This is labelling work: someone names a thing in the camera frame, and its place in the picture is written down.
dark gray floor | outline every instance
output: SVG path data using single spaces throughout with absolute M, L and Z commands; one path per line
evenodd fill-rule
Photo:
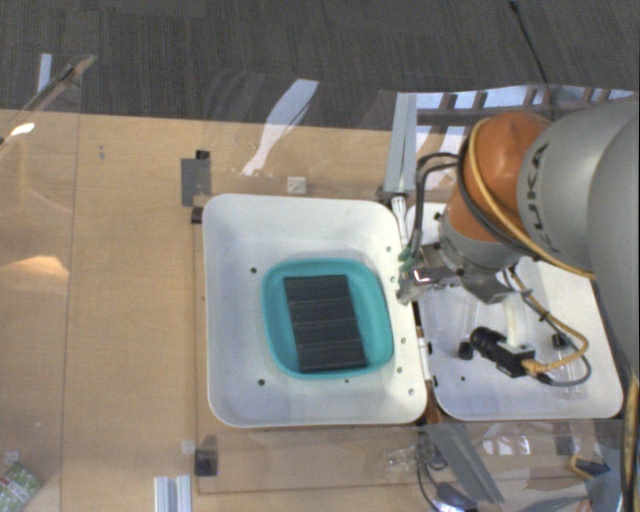
M 98 57 L 91 113 L 260 120 L 296 78 L 317 124 L 361 125 L 386 91 L 542 82 L 638 89 L 637 0 L 0 0 L 0 107 L 41 53 Z

green bottle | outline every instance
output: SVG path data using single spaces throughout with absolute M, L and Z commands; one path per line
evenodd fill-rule
M 20 512 L 39 488 L 40 482 L 33 473 L 14 463 L 0 477 L 0 512 Z

yellow cable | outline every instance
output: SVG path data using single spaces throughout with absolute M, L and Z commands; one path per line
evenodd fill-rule
M 521 290 L 526 290 L 526 286 L 524 285 L 524 283 L 522 282 L 522 280 L 520 279 L 520 277 L 517 274 L 511 272 L 511 277 L 517 283 L 518 287 Z M 535 359 L 525 359 L 524 361 L 522 361 L 522 366 L 524 366 L 524 368 L 527 370 L 527 372 L 530 375 L 534 375 L 534 376 L 538 375 L 539 373 L 547 373 L 550 370 L 555 370 L 556 368 L 560 368 L 561 366 L 565 366 L 565 365 L 575 361 L 576 359 L 582 357 L 585 354 L 585 352 L 587 351 L 587 349 L 589 348 L 589 340 L 587 340 L 587 338 L 585 338 L 581 333 L 579 333 L 575 329 L 569 327 L 567 324 L 565 324 L 564 322 L 561 322 L 555 316 L 553 316 L 551 314 L 551 312 L 546 310 L 542 306 L 542 304 L 540 304 L 536 300 L 536 298 L 533 295 L 529 295 L 528 299 L 536 307 L 536 309 L 538 310 L 538 313 L 540 313 L 542 316 L 547 317 L 549 319 L 549 321 L 554 323 L 557 327 L 559 327 L 563 331 L 566 331 L 569 334 L 571 334 L 572 336 L 574 336 L 575 338 L 578 338 L 582 342 L 582 346 L 578 350 L 576 350 L 575 352 L 569 354 L 566 357 L 563 357 L 562 359 L 559 359 L 558 361 L 554 361 L 553 363 L 544 364 L 544 363 L 540 363 L 540 362 L 536 361 Z
M 515 236 L 518 240 L 520 240 L 520 242 L 525 244 L 529 249 L 531 249 L 533 252 L 538 254 L 541 258 L 543 258 L 547 262 L 552 263 L 556 267 L 567 270 L 568 272 L 572 272 L 579 276 L 586 277 L 591 280 L 595 280 L 595 276 L 593 275 L 593 273 L 573 267 L 571 265 L 567 265 L 566 263 L 563 263 L 562 261 L 554 258 L 550 254 L 545 252 L 545 250 L 542 249 L 542 247 L 540 247 L 538 244 L 536 244 L 531 239 L 531 237 L 529 237 L 520 228 L 518 228 L 518 226 L 516 226 L 513 222 L 511 222 L 511 220 L 509 220 L 509 218 L 505 215 L 505 213 L 500 209 L 500 206 L 498 206 L 498 203 L 496 202 L 494 197 L 491 195 L 491 192 L 489 191 L 484 180 L 482 179 L 482 175 L 480 174 L 480 169 L 478 168 L 478 163 L 476 161 L 476 149 L 475 149 L 476 137 L 478 134 L 478 129 L 486 121 L 488 121 L 488 119 L 483 119 L 479 121 L 473 127 L 473 130 L 471 130 L 471 136 L 469 139 L 469 162 L 471 163 L 471 173 L 473 175 L 473 179 L 476 181 L 478 188 L 480 189 L 480 192 L 482 194 L 482 197 L 484 197 L 485 201 L 487 201 L 487 203 L 489 204 L 489 207 L 491 208 L 491 211 L 493 212 L 493 214 L 496 217 L 498 217 L 498 219 L 500 219 L 500 221 L 509 229 L 509 231 L 511 231 L 511 234 L 513 236 Z

